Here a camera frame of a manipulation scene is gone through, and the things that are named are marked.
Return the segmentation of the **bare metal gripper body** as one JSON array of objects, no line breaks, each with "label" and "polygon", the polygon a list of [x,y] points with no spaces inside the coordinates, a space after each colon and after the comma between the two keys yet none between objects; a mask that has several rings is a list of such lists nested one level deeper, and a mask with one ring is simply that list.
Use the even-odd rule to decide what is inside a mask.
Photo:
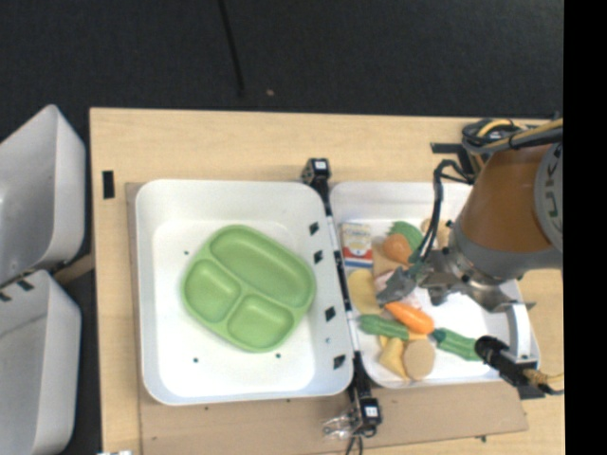
[{"label": "bare metal gripper body", "polygon": [[508,295],[503,288],[505,283],[506,280],[493,278],[476,268],[454,248],[433,250],[419,280],[419,286],[427,291],[432,286],[452,286],[455,293],[469,297],[490,313],[504,313],[515,303],[527,310],[536,306],[534,301],[516,300]]}]

